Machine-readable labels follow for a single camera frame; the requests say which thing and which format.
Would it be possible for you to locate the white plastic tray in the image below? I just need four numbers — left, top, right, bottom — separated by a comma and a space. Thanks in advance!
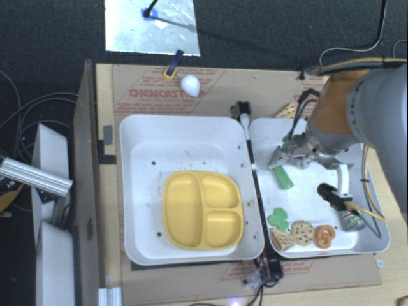
248, 117, 391, 259
119, 113, 266, 266

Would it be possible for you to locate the orange toy pretzel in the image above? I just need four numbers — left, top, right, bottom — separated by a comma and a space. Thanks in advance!
314, 224, 337, 249

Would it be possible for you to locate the thin black and white rod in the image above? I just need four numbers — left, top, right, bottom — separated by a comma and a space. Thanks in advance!
240, 113, 275, 267

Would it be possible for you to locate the green oblong block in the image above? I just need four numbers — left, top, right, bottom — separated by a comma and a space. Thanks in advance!
273, 166, 295, 190

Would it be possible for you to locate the tan chocolate chip biscuit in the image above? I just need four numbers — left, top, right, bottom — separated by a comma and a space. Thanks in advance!
290, 220, 316, 246

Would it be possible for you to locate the toy pizza slice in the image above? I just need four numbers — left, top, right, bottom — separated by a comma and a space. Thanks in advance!
275, 102, 301, 119

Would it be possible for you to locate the black block with thin wires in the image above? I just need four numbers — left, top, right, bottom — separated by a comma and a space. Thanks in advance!
244, 256, 284, 289
230, 101, 253, 121

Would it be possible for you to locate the brown cardboard board red print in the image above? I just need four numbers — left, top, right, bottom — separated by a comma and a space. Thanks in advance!
112, 64, 383, 306

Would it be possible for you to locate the small can with green label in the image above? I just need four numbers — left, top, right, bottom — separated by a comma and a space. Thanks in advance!
337, 209, 367, 233

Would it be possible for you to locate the white egg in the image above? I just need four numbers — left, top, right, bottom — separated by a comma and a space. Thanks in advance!
180, 74, 201, 97

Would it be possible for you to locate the toy sandwich wedge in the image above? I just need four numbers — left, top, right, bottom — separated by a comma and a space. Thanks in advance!
269, 227, 297, 252

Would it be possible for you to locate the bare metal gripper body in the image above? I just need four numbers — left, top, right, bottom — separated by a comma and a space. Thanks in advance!
282, 133, 354, 170

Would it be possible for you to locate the yellow divided plate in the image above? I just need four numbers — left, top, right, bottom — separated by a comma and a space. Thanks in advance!
161, 170, 245, 251

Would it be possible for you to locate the black cylinder on white bracket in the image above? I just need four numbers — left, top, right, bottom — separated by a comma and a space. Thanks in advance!
316, 164, 354, 212

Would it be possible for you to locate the green toy broccoli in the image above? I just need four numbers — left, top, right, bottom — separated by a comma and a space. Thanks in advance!
266, 207, 289, 231

